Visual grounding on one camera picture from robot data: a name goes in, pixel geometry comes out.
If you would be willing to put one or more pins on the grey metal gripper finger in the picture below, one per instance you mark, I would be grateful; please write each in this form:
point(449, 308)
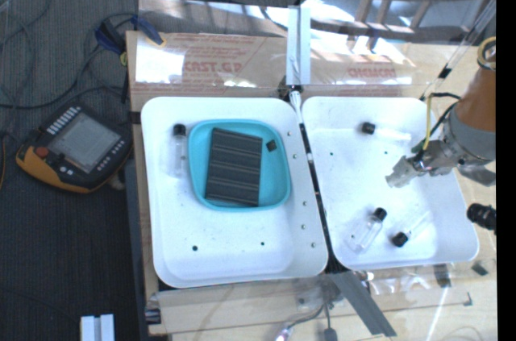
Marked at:
point(403, 163)
point(397, 178)

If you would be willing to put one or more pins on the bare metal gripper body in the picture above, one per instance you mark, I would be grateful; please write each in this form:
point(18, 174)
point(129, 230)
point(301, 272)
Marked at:
point(437, 158)

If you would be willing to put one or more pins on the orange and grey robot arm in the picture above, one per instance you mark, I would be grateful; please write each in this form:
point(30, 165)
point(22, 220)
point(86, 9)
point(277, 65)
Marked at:
point(477, 101)

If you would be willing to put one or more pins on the clear plastic bottle black cap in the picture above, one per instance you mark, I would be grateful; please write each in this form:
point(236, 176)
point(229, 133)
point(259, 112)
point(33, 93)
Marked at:
point(179, 154)
point(407, 232)
point(387, 133)
point(367, 232)

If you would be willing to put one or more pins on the white plastic tray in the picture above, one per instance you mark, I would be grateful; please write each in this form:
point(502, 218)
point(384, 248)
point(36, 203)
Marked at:
point(363, 178)
point(225, 242)

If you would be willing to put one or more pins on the blue divided plate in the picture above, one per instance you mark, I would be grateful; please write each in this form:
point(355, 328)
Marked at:
point(278, 178)

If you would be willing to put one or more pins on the small black cube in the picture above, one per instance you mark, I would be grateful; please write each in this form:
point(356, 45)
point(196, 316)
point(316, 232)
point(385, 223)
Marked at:
point(271, 146)

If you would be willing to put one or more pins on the brown cardboard board red print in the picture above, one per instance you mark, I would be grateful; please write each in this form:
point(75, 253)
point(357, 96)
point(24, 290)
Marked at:
point(262, 61)

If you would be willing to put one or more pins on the black cylinder on white bracket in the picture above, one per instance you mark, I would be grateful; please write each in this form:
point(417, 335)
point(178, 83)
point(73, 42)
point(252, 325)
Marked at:
point(481, 215)

